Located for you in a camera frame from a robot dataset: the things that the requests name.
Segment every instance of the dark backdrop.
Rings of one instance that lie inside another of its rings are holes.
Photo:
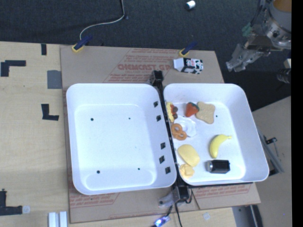
[[[291,94],[276,78],[289,51],[272,52],[246,67],[228,72],[241,29],[252,19],[258,0],[124,0],[128,19],[97,26],[90,45],[181,49],[197,41],[196,50],[216,52],[226,83],[241,86],[252,111]],[[0,41],[75,44],[86,26],[122,15],[120,0],[0,0]]]

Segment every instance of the white cable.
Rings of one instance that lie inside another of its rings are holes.
[[[117,19],[117,20],[115,20],[115,21],[111,21],[111,22],[104,22],[104,23],[99,23],[99,24],[90,25],[90,26],[86,27],[86,28],[85,28],[85,29],[83,29],[83,30],[81,31],[81,33],[80,33],[80,40],[82,39],[82,34],[83,34],[83,32],[84,32],[85,30],[89,29],[89,28],[92,28],[92,27],[95,27],[95,26],[99,26],[99,25],[109,25],[109,24],[113,24],[113,23],[116,23],[116,22],[120,21],[121,19],[123,19],[123,18],[124,18],[124,16],[125,16],[125,11],[124,11],[124,3],[123,3],[123,0],[121,0],[121,4],[122,4],[122,11],[123,11],[123,15],[122,15],[120,18],[118,18],[118,19]]]

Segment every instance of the wooden table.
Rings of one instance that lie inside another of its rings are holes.
[[[61,89],[47,88],[47,71],[61,70],[60,46],[0,42],[0,61],[26,60],[0,77],[0,188],[7,206],[30,206],[30,213],[0,216],[6,227],[47,226],[49,212],[69,211]],[[42,120],[41,104],[50,105],[58,121]],[[152,226],[160,216],[104,220],[69,226]],[[183,227],[235,227],[231,208],[183,212]],[[176,214],[165,226],[179,226]]]

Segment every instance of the white tray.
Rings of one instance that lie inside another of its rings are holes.
[[[214,123],[207,124],[190,117],[196,123],[197,135],[179,141],[173,139],[178,165],[185,162],[178,155],[178,147],[192,145],[200,156],[191,178],[183,179],[189,185],[213,185],[263,181],[269,169],[256,125],[244,91],[234,84],[170,84],[164,88],[164,98],[178,108],[178,117],[185,113],[188,102],[204,102],[215,106]],[[212,174],[206,162],[213,160],[209,153],[212,138],[218,134],[232,135],[219,148],[217,159],[229,160],[230,171]]]
[[[146,84],[67,90],[72,178],[86,195],[171,186],[177,177],[159,94]]]

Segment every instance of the hole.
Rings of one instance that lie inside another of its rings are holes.
[[[166,168],[165,168],[165,173],[166,173],[166,174],[170,173],[170,167],[166,167]]]
[[[160,161],[160,164],[161,164],[163,161],[165,161],[164,156],[161,156],[161,157],[159,158],[159,161]]]

